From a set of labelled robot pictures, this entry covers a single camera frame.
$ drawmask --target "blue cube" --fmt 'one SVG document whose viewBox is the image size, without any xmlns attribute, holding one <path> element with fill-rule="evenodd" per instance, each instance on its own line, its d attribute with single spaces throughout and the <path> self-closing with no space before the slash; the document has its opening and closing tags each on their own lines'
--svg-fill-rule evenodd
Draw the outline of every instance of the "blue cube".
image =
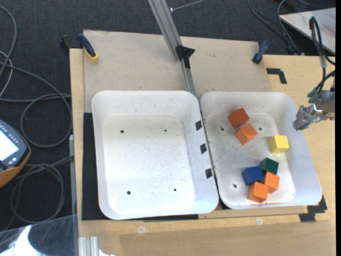
<svg viewBox="0 0 341 256">
<path fill-rule="evenodd" d="M 256 181 L 262 181 L 264 179 L 260 166 L 246 168 L 241 174 L 244 178 L 246 186 L 249 186 Z"/>
</svg>

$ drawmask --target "empty white tray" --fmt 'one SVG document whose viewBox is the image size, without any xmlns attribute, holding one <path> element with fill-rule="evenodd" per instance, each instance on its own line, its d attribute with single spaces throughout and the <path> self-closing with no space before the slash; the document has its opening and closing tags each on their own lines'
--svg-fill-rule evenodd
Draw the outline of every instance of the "empty white tray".
<svg viewBox="0 0 341 256">
<path fill-rule="evenodd" d="M 92 100 L 99 205 L 111 219 L 199 214 L 218 193 L 197 98 L 101 91 Z"/>
<path fill-rule="evenodd" d="M 200 100 L 221 200 L 232 209 L 313 205 L 322 197 L 321 186 L 302 131 L 292 122 L 296 108 L 292 99 L 279 92 L 207 92 Z M 242 145 L 228 116 L 244 108 L 257 136 Z M 268 140 L 286 135 L 290 149 L 272 154 Z M 279 162 L 279 188 L 262 204 L 247 199 L 248 186 L 242 171 L 257 166 L 264 158 Z"/>
</svg>

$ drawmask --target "cube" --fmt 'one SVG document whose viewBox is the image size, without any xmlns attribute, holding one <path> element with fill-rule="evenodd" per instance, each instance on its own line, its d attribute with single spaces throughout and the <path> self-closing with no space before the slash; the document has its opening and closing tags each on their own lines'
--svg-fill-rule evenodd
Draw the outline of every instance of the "cube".
<svg viewBox="0 0 341 256">
<path fill-rule="evenodd" d="M 248 123 L 238 130 L 238 132 L 236 133 L 236 137 L 238 138 L 240 143 L 244 145 L 246 142 L 254 138 L 256 134 L 257 131 L 252 127 L 251 124 Z"/>
<path fill-rule="evenodd" d="M 255 181 L 263 181 L 264 176 L 259 166 L 246 168 L 242 173 L 246 186 L 251 185 Z"/>
<path fill-rule="evenodd" d="M 277 174 L 278 162 L 275 160 L 265 158 L 260 162 L 259 166 L 263 173 L 271 172 L 273 174 Z"/>
<path fill-rule="evenodd" d="M 269 149 L 273 154 L 282 154 L 289 148 L 289 142 L 286 135 L 274 135 L 269 139 Z"/>
<path fill-rule="evenodd" d="M 263 183 L 254 182 L 249 186 L 249 193 L 247 199 L 262 203 L 267 199 L 267 194 L 269 192 L 269 187 Z"/>
<path fill-rule="evenodd" d="M 273 193 L 278 189 L 280 177 L 270 172 L 265 173 L 264 180 L 262 181 L 263 184 L 269 187 L 269 194 Z"/>
<path fill-rule="evenodd" d="M 232 124 L 233 128 L 240 127 L 244 125 L 248 120 L 249 116 L 246 114 L 243 108 L 233 111 L 229 116 L 228 119 Z"/>
</svg>

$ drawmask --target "screen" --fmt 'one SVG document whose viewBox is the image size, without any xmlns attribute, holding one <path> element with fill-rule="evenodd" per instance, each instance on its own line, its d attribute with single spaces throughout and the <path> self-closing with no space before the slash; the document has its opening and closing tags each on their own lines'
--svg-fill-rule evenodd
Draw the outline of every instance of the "screen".
<svg viewBox="0 0 341 256">
<path fill-rule="evenodd" d="M 19 148 L 0 130 L 0 161 L 18 151 Z"/>
</svg>

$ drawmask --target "device with screen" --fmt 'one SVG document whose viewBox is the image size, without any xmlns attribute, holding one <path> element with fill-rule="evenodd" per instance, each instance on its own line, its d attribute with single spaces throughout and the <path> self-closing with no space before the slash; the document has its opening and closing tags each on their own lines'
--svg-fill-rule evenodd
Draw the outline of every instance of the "device with screen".
<svg viewBox="0 0 341 256">
<path fill-rule="evenodd" d="M 0 119 L 0 188 L 21 171 L 30 156 L 25 139 Z"/>
</svg>

